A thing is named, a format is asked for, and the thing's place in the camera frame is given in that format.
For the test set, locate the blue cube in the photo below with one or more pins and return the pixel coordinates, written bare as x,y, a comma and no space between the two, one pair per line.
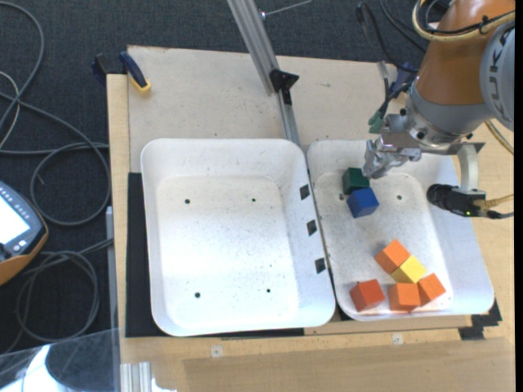
363,203

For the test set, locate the red-orange cube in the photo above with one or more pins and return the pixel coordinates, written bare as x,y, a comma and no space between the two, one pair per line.
367,295

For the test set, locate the orange cube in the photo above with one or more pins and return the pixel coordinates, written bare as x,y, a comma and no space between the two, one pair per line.
432,288
403,296
391,255

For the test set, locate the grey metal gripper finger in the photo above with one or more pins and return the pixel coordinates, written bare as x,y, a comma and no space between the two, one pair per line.
372,159
394,165

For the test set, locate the white plastic tray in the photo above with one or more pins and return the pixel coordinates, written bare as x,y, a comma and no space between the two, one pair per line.
229,243
367,235

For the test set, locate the pale flat board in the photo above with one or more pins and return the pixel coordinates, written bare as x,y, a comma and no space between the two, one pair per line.
212,100

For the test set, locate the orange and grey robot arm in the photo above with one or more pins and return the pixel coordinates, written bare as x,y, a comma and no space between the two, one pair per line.
453,68

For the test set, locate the black cylinder on white bracket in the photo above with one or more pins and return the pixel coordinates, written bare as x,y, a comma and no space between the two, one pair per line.
453,199

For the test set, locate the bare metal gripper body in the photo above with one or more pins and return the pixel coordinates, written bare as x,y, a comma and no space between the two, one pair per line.
402,135

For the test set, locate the green cube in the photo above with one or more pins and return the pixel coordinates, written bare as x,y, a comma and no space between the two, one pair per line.
352,182

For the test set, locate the yellow cube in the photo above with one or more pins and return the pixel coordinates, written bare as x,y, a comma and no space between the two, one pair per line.
410,270

